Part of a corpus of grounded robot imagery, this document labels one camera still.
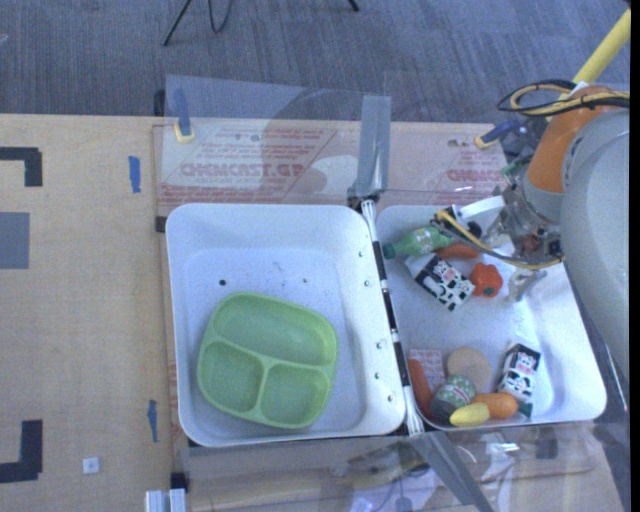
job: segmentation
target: gray carpet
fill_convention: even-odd
[[[211,0],[220,24],[229,0]],[[499,122],[507,92],[571,79],[622,0],[0,1],[0,112],[152,115],[167,75],[390,93],[394,119]],[[629,45],[600,81],[630,82]]]

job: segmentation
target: small white block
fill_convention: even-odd
[[[90,457],[82,461],[82,472],[85,475],[97,473],[100,471],[100,459],[98,457]]]

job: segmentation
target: green plate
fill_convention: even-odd
[[[268,295],[234,293],[211,314],[198,356],[198,385],[212,405],[240,418],[299,429],[324,410],[338,341],[329,321]]]

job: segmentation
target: gray square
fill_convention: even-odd
[[[29,214],[0,212],[0,269],[29,268]]]

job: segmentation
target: green bottle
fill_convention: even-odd
[[[443,235],[438,228],[427,226],[425,228],[414,229],[404,235],[395,244],[384,244],[382,246],[382,254],[384,254],[384,257],[388,260],[395,258],[398,254],[422,256],[441,247],[447,247],[453,242],[453,238]]]

